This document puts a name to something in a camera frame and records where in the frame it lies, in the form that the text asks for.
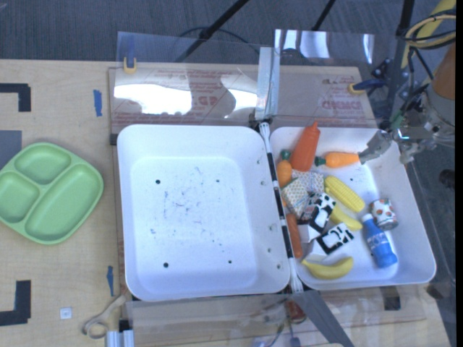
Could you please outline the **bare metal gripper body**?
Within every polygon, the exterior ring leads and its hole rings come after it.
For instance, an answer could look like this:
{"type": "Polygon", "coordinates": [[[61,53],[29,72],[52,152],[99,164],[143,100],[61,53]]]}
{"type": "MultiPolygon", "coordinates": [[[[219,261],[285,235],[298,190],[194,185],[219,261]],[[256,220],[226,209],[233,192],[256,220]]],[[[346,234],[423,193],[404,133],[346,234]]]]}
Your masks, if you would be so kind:
{"type": "Polygon", "coordinates": [[[400,126],[392,129],[392,138],[399,146],[400,162],[410,163],[416,154],[425,150],[433,150],[437,145],[455,147],[455,135],[453,132],[445,133],[442,129],[437,132],[438,124],[432,125],[429,122],[423,126],[400,126]]]}

